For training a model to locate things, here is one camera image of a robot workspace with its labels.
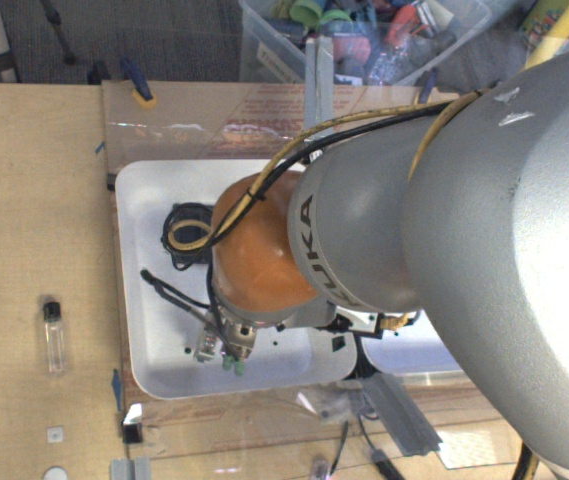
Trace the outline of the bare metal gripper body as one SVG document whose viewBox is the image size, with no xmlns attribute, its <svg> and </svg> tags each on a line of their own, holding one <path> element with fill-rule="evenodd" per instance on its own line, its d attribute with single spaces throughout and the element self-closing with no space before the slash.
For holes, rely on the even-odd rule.
<svg viewBox="0 0 569 480">
<path fill-rule="evenodd" d="M 224 318 L 222 320 L 221 353 L 234 361 L 246 361 L 251 355 L 257 330 L 243 322 Z"/>
</svg>

